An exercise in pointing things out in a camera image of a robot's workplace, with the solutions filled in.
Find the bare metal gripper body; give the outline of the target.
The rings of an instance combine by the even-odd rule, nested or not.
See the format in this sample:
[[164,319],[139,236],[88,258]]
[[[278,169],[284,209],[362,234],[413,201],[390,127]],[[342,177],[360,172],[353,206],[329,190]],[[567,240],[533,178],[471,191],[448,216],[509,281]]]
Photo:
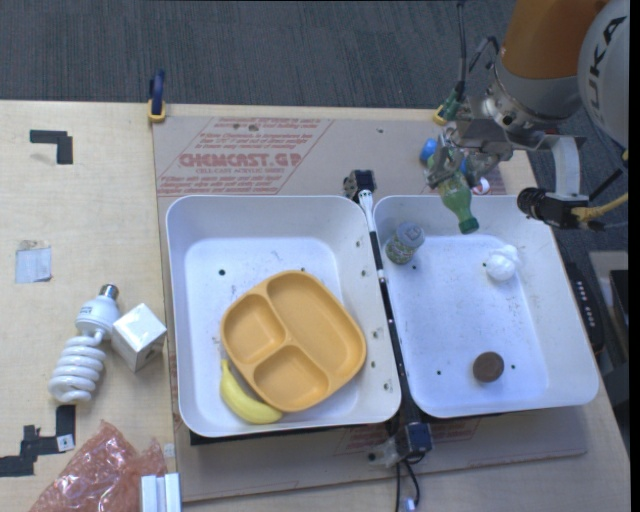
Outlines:
[[486,92],[467,97],[455,117],[459,147],[509,159],[515,150],[536,150],[545,134],[545,103],[539,94]]

